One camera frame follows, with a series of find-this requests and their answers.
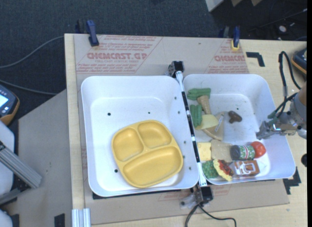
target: blue clamp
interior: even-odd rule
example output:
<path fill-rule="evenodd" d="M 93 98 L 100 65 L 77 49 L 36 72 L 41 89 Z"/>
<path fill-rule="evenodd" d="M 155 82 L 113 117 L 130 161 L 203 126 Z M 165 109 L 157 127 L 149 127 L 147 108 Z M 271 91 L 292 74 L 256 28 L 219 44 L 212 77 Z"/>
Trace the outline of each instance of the blue clamp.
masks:
<path fill-rule="evenodd" d="M 86 30 L 90 34 L 89 42 L 91 46 L 99 45 L 97 34 L 96 34 L 96 25 L 92 20 L 88 20 L 86 23 Z"/>
<path fill-rule="evenodd" d="M 234 28 L 233 40 L 231 42 L 231 48 L 233 51 L 237 51 L 239 49 L 239 26 Z"/>

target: yellow cheese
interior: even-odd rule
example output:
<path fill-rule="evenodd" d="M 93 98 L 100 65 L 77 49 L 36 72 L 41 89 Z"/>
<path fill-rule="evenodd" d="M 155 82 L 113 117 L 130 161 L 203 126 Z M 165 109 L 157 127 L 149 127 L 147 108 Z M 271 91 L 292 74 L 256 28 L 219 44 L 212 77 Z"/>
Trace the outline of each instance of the yellow cheese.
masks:
<path fill-rule="evenodd" d="M 211 160 L 211 143 L 210 142 L 198 142 L 198 152 L 201 161 Z"/>

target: yellow plate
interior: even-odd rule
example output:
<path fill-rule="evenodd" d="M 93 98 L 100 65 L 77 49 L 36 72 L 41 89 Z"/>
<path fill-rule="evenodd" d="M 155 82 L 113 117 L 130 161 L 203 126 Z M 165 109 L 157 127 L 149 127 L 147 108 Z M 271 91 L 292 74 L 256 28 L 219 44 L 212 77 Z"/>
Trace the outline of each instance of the yellow plate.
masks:
<path fill-rule="evenodd" d="M 129 125 L 112 138 L 112 151 L 124 179 L 146 188 L 174 176 L 183 166 L 181 150 L 164 124 L 155 120 Z"/>

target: dark brown object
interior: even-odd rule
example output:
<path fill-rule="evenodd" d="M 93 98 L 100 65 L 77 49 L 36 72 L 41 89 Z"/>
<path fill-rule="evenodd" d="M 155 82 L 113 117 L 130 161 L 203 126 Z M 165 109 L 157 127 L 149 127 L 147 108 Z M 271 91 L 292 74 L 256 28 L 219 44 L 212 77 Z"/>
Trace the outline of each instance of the dark brown object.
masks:
<path fill-rule="evenodd" d="M 243 119 L 236 112 L 229 111 L 230 120 L 229 122 L 232 124 L 233 122 L 241 122 Z"/>

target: white plastic tray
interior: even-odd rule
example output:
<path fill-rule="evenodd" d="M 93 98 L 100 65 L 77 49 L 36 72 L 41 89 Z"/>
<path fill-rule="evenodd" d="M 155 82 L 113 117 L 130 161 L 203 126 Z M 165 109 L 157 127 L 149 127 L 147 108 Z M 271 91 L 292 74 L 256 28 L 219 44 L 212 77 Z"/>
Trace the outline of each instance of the white plastic tray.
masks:
<path fill-rule="evenodd" d="M 185 77 L 185 92 L 192 88 L 210 88 L 210 107 L 212 114 L 222 111 L 235 111 L 243 120 L 229 123 L 225 113 L 223 142 L 246 145 L 258 141 L 256 132 L 262 121 L 275 110 L 275 105 L 267 82 L 254 74 L 192 74 Z M 197 104 L 188 100 L 188 104 Z M 202 130 L 195 130 L 197 142 L 211 140 Z M 267 153 L 258 158 L 265 167 L 256 176 L 241 177 L 228 182 L 223 179 L 210 179 L 215 185 L 241 183 L 260 180 L 283 179 L 291 177 L 295 172 L 295 162 L 285 136 L 273 135 L 261 140 Z"/>
<path fill-rule="evenodd" d="M 102 197 L 193 187 L 199 179 L 185 106 L 178 82 L 168 76 L 92 76 L 81 85 L 88 179 Z M 129 185 L 114 160 L 111 140 L 120 129 L 144 120 L 162 122 L 183 155 L 183 168 L 149 187 Z"/>

